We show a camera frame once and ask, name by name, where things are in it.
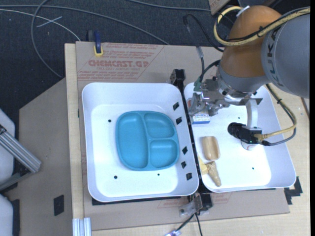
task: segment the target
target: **black carpet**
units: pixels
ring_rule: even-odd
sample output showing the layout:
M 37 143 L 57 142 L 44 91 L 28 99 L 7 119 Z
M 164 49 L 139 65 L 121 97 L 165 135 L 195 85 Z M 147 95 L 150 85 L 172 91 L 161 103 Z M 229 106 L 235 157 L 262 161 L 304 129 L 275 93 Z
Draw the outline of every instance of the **black carpet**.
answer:
M 38 52 L 44 61 L 60 76 L 51 72 L 40 60 L 32 45 L 32 16 L 13 11 L 33 14 L 36 7 L 20 5 L 39 5 L 44 0 L 0 0 L 0 109 L 18 127 L 19 109 L 64 77 L 64 44 L 75 43 L 76 37 L 64 28 L 37 18 L 33 26 L 33 36 Z M 171 7 L 210 9 L 208 0 L 139 0 L 142 2 Z M 2 5 L 19 5 L 3 7 Z M 122 20 L 158 36 L 171 45 L 193 45 L 183 16 L 193 14 L 202 23 L 215 44 L 218 44 L 212 29 L 215 18 L 209 12 L 183 11 L 155 8 L 125 0 L 50 0 L 45 5 L 63 6 L 87 10 Z M 294 8 L 310 6 L 310 0 L 283 0 L 275 7 L 280 13 Z M 163 44 L 130 26 L 112 19 L 101 18 L 68 9 L 40 9 L 38 16 L 56 19 L 55 22 L 67 27 L 81 40 L 86 40 L 88 30 L 98 30 L 102 42 Z M 194 21 L 189 21 L 196 41 L 202 46 L 212 46 Z M 231 23 L 221 29 L 227 35 Z

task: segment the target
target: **white tray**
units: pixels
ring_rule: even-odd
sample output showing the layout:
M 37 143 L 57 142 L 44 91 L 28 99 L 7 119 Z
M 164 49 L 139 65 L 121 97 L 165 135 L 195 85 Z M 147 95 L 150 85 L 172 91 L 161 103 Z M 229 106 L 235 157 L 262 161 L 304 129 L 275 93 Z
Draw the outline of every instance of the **white tray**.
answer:
M 193 84 L 185 87 L 185 98 L 193 94 Z M 266 88 L 261 87 L 257 98 L 263 98 L 258 105 L 258 127 L 264 134 L 280 130 L 273 103 Z M 193 135 L 198 155 L 209 162 L 202 153 L 201 139 L 215 136 L 220 147 L 220 158 L 216 161 L 221 186 L 217 187 L 208 174 L 202 176 L 204 185 L 213 192 L 229 192 L 266 188 L 289 187 L 296 180 L 295 170 L 286 144 L 265 147 L 257 145 L 254 150 L 245 150 L 240 140 L 231 136 L 227 127 L 231 122 L 247 123 L 245 106 L 230 105 L 211 117 L 208 124 L 193 124 Z M 283 140 L 283 135 L 268 139 L 270 142 Z
M 182 97 L 175 86 L 90 83 L 82 91 L 82 103 L 88 188 L 92 197 L 100 202 L 113 202 L 188 196 L 196 192 L 199 178 Z M 174 110 L 176 103 L 179 103 L 179 107 Z M 115 125 L 118 117 L 129 111 L 156 111 L 173 120 L 180 147 L 180 157 L 175 165 L 157 171 L 135 171 L 120 162 L 115 143 Z M 179 117 L 182 122 L 177 125 L 176 119 Z

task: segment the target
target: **white cable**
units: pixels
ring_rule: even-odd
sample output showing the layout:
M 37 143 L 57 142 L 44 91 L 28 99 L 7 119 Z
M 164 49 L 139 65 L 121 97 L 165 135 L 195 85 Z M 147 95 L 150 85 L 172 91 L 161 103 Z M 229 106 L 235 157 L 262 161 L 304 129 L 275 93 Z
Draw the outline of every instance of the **white cable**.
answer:
M 8 12 L 16 12 L 16 13 L 20 13 L 20 14 L 24 14 L 24 15 L 28 15 L 28 16 L 33 16 L 33 14 L 26 13 L 26 12 L 19 11 L 19 10 L 7 10 L 7 9 L 1 9 L 1 8 L 0 8 L 0 10 L 2 10 L 2 11 L 8 11 Z M 55 21 L 52 21 L 52 20 L 50 20 L 50 19 L 48 19 L 48 18 L 43 18 L 43 17 L 41 17 L 41 16 L 37 16 L 37 17 L 38 17 L 38 18 L 41 18 L 41 19 L 44 19 L 44 20 L 46 20 L 46 21 L 49 21 L 49 22 L 51 22 L 51 23 L 54 23 L 54 24 L 56 24 L 56 25 L 58 25 L 58 26 L 64 28 L 65 30 L 67 30 L 68 32 L 70 32 L 73 36 L 75 36 L 79 41 L 81 41 L 80 38 L 79 38 L 73 31 L 71 31 L 70 29 L 68 29 L 67 27 L 65 27 L 65 26 L 63 26 L 63 25 L 61 25 L 61 24 L 59 24 L 59 23 L 57 23 L 57 22 L 55 22 Z
M 32 22 L 31 22 L 31 40 L 32 40 L 33 47 L 34 47 L 34 49 L 35 49 L 35 51 L 36 51 L 38 57 L 41 59 L 41 61 L 44 63 L 44 65 L 45 65 L 49 70 L 51 70 L 55 75 L 57 75 L 59 78 L 62 78 L 62 76 L 61 76 L 60 74 L 56 73 L 56 72 L 45 62 L 45 60 L 42 58 L 42 56 L 40 55 L 40 53 L 39 53 L 39 51 L 38 51 L 38 49 L 37 49 L 37 47 L 36 47 L 35 40 L 34 40 L 33 27 L 34 27 L 35 18 L 38 17 L 37 14 L 38 14 L 39 10 L 40 10 L 42 7 L 45 7 L 45 3 L 48 2 L 48 1 L 50 1 L 50 0 L 44 0 L 40 5 L 36 6 L 37 9 L 36 9 L 35 13 L 32 15 L 32 16 L 33 16 L 33 19 L 32 19 Z M 207 12 L 211 12 L 209 9 L 201 9 L 201 8 L 180 8 L 180 7 L 162 6 L 162 5 L 156 5 L 156 4 L 150 4 L 150 3 L 146 3 L 146 2 L 141 2 L 141 1 L 137 1 L 137 0 L 126 0 L 126 1 L 134 2 L 134 3 L 146 5 L 146 6 L 152 6 L 152 7 L 157 7 L 157 8 L 164 8 L 164 9 L 173 9 L 173 10 L 196 10 L 196 11 L 207 11 Z M 6 7 L 6 6 L 7 6 L 7 7 L 13 7 L 13 6 L 15 6 L 15 5 L 0 5 L 0 7 Z M 94 14 L 94 15 L 96 15 L 96 16 L 106 17 L 106 16 L 104 16 L 104 15 L 100 15 L 100 14 L 97 14 L 97 13 L 90 13 L 90 14 Z M 113 18 L 110 18 L 110 17 L 106 17 L 106 18 L 111 19 L 111 20 L 118 21 L 118 20 L 113 19 Z M 154 36 L 153 34 L 147 32 L 147 31 L 142 30 L 141 28 L 138 28 L 138 27 L 136 27 L 136 26 L 133 26 L 133 25 L 128 24 L 128 23 L 125 23 L 125 22 L 123 22 L 123 23 L 124 23 L 125 25 L 128 25 L 128 26 L 130 26 L 130 27 L 133 27 L 133 28 L 135 28 L 135 29 L 138 29 L 138 30 L 144 32 L 144 33 L 147 33 L 147 34 L 151 35 L 152 37 L 154 37 L 154 38 L 156 38 L 156 39 L 158 39 L 158 40 L 164 42 L 164 44 L 168 44 L 168 43 L 165 42 L 164 40 L 162 40 L 162 39 L 160 39 L 160 38 Z

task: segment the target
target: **blue divided plate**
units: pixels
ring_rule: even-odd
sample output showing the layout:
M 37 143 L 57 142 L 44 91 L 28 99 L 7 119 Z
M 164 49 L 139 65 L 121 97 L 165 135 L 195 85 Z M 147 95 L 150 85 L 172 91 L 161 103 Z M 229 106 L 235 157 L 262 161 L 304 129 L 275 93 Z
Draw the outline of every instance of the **blue divided plate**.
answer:
M 121 162 L 137 171 L 161 170 L 179 158 L 175 125 L 165 114 L 131 111 L 116 122 L 116 146 Z

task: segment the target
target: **blue clamp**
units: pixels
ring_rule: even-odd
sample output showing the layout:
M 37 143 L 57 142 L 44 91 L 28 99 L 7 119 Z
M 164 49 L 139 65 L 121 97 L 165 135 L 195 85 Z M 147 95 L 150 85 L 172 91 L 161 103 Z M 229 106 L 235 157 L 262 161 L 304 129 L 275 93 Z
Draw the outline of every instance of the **blue clamp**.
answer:
M 103 55 L 103 48 L 100 41 L 99 32 L 97 30 L 94 31 L 94 39 L 95 39 L 94 54 L 96 57 L 101 57 Z

